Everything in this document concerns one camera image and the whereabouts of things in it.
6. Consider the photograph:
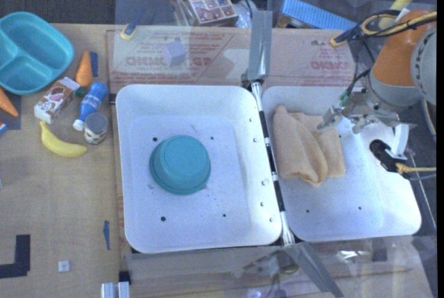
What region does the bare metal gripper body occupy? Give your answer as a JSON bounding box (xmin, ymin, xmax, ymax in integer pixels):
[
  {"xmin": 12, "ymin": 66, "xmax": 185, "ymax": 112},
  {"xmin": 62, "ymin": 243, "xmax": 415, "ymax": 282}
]
[{"xmin": 341, "ymin": 88, "xmax": 400, "ymax": 127}]

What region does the beige folded cloth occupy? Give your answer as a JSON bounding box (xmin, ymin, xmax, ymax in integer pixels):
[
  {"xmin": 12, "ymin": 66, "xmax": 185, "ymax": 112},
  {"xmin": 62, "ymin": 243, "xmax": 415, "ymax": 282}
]
[{"xmin": 271, "ymin": 104, "xmax": 347, "ymax": 188}]

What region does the thin black and white rod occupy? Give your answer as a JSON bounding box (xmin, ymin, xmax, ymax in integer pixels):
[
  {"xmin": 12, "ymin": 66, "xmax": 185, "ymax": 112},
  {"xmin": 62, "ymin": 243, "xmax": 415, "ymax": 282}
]
[{"xmin": 250, "ymin": 81, "xmax": 296, "ymax": 247}]

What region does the white plastic tray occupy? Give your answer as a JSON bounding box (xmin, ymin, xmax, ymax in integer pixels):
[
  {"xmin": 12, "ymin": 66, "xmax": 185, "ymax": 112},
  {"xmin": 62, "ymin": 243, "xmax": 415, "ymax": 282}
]
[
  {"xmin": 260, "ymin": 85, "xmax": 422, "ymax": 243},
  {"xmin": 115, "ymin": 83, "xmax": 283, "ymax": 254}
]

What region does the brown cardboard board red print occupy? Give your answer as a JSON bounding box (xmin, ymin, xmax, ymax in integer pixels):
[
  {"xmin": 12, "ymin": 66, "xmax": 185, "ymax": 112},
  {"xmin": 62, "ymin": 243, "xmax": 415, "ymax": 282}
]
[{"xmin": 105, "ymin": 28, "xmax": 428, "ymax": 290}]

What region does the teal bowl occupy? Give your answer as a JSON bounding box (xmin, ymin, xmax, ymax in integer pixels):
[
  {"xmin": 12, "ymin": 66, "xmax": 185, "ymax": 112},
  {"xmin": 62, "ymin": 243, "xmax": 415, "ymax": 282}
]
[{"xmin": 148, "ymin": 134, "xmax": 212, "ymax": 196}]

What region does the box with picture squares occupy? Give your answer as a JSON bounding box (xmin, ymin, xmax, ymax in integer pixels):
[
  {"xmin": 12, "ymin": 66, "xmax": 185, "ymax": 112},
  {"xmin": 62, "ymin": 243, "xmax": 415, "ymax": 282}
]
[{"xmin": 182, "ymin": 0, "xmax": 240, "ymax": 27}]

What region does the small grey-topped can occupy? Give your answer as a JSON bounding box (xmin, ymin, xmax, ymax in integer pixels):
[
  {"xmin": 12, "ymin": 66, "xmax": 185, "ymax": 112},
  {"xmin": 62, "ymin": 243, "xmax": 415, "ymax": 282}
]
[{"xmin": 83, "ymin": 112, "xmax": 109, "ymax": 146}]

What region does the blue bottle with white cap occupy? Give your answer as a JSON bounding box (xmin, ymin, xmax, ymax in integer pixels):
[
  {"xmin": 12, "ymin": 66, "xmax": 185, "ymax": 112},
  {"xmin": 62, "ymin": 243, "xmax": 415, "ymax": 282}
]
[{"xmin": 72, "ymin": 81, "xmax": 110, "ymax": 132}]

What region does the orange carrot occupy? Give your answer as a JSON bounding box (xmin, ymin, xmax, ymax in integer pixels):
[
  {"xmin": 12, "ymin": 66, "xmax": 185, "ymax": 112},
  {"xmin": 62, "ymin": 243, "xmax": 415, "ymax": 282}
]
[
  {"xmin": 0, "ymin": 87, "xmax": 19, "ymax": 118},
  {"xmin": 74, "ymin": 49, "xmax": 94, "ymax": 98}
]

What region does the yellow banana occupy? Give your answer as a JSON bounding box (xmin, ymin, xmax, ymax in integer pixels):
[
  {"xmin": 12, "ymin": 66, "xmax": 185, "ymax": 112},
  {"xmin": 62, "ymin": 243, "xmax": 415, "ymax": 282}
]
[{"xmin": 39, "ymin": 121, "xmax": 88, "ymax": 159}]

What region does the white and brown carton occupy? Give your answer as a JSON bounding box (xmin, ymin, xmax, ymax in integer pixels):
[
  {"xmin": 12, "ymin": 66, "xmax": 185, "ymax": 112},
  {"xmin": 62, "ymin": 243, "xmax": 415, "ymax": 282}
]
[{"xmin": 33, "ymin": 76, "xmax": 81, "ymax": 125}]

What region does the blue divided plate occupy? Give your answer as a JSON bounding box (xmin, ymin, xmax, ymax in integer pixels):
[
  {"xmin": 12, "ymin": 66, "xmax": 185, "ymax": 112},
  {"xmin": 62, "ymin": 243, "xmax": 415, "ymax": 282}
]
[{"xmin": 0, "ymin": 11, "xmax": 76, "ymax": 96}]

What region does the black cylinder on white bracket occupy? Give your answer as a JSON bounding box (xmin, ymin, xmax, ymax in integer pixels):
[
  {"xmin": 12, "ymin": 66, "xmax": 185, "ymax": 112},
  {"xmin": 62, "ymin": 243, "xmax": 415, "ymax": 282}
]
[{"xmin": 368, "ymin": 123, "xmax": 411, "ymax": 173}]

